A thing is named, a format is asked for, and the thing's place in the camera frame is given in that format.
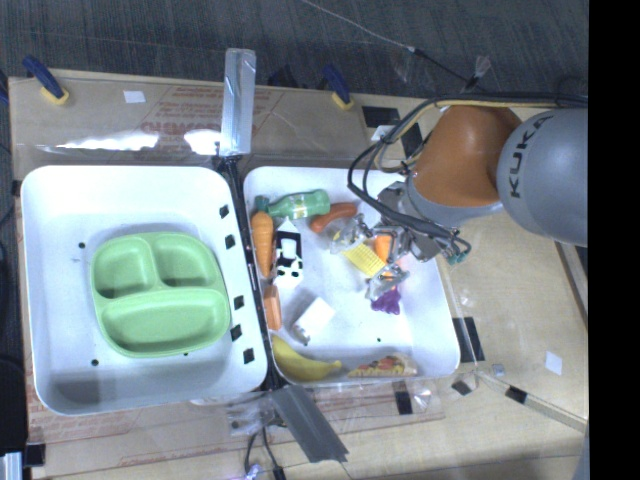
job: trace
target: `green divided tray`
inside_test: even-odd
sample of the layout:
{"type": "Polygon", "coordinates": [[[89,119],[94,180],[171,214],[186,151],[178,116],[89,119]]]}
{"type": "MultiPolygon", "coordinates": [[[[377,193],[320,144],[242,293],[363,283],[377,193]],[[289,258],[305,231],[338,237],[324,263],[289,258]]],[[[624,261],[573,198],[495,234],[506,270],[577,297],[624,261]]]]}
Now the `green divided tray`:
{"type": "Polygon", "coordinates": [[[209,346],[231,321],[213,252],[185,233],[139,233],[105,242],[91,260],[91,291],[104,338],[129,357],[209,346]]]}

